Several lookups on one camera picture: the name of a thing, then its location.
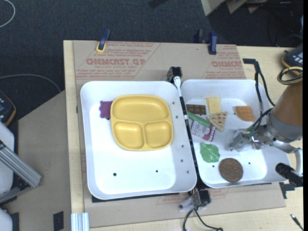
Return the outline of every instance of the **yellow plate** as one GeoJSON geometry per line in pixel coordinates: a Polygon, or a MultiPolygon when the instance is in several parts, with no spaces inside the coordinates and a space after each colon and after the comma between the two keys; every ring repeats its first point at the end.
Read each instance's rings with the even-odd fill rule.
{"type": "Polygon", "coordinates": [[[173,140],[169,106],[157,96],[120,96],[112,102],[110,115],[114,139],[124,149],[163,149],[173,140]]]}

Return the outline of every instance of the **robotic arm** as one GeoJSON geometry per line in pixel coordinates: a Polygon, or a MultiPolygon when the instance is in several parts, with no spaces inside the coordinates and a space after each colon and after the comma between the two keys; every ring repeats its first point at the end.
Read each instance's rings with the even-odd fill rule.
{"type": "MultiPolygon", "coordinates": [[[[254,60],[249,63],[255,65],[256,72],[258,63],[254,60]]],[[[266,112],[262,112],[260,118],[249,128],[235,132],[230,150],[242,150],[245,146],[262,149],[264,145],[275,146],[286,152],[295,153],[296,170],[292,167],[279,163],[276,171],[281,176],[289,179],[296,187],[303,186],[303,166],[301,148],[295,148],[290,143],[303,137],[303,73],[301,67],[286,67],[277,80],[288,85],[276,105],[266,112]],[[301,74],[291,80],[282,80],[284,74],[289,71],[301,71],[301,74]],[[260,125],[262,117],[267,116],[266,124],[260,125]]]]}

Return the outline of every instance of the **black floor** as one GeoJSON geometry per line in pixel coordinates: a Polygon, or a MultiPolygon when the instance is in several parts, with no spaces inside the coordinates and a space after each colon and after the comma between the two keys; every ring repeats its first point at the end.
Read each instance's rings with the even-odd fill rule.
{"type": "Polygon", "coordinates": [[[230,14],[226,3],[208,17],[200,0],[0,0],[0,90],[20,119],[64,90],[63,40],[192,43],[199,29],[215,31],[218,43],[296,47],[302,37],[303,0],[269,0],[250,13],[230,14]],[[290,1],[291,5],[279,5],[290,1]],[[26,75],[40,75],[46,79],[26,75]]]}

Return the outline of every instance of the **wooden table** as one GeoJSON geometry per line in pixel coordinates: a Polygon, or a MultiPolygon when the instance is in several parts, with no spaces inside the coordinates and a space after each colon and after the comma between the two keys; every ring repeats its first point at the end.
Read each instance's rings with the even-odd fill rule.
{"type": "MultiPolygon", "coordinates": [[[[274,47],[237,47],[240,58],[256,59],[262,69],[262,73],[267,82],[270,97],[276,102],[283,93],[286,86],[280,84],[276,77],[280,72],[282,65],[281,59],[284,48],[274,47]]],[[[69,168],[70,168],[70,191],[71,191],[71,211],[81,214],[85,212],[83,201],[83,187],[80,164],[79,150],[79,131],[78,118],[76,113],[77,95],[74,69],[74,51],[73,41],[64,41],[64,68],[65,68],[65,91],[67,106],[67,132],[68,132],[68,150],[69,150],[69,168]]],[[[254,79],[255,70],[252,65],[243,64],[247,79],[254,79]]],[[[303,140],[292,143],[295,147],[303,147],[303,140]]],[[[295,157],[289,155],[291,165],[295,167],[295,157]]],[[[278,209],[268,209],[259,211],[249,211],[242,213],[213,215],[205,217],[205,222],[214,227],[223,227],[225,231],[238,230],[286,230],[296,231],[300,228],[291,219],[290,214],[294,214],[300,223],[304,224],[304,204],[303,188],[297,188],[295,191],[287,192],[285,200],[286,207],[278,209]]],[[[136,223],[128,225],[119,225],[111,227],[101,227],[91,230],[95,231],[181,231],[183,219],[172,219],[166,221],[155,221],[146,223],[136,223]]],[[[187,228],[193,231],[207,230],[197,218],[190,218],[186,224],[187,228]]]]}

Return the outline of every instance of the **green toy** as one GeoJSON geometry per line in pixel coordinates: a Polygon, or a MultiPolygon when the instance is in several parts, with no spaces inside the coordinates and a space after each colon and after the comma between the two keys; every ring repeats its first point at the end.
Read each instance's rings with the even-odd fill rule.
{"type": "Polygon", "coordinates": [[[200,154],[208,163],[215,163],[219,161],[220,154],[218,152],[218,147],[213,144],[200,143],[200,154]]]}

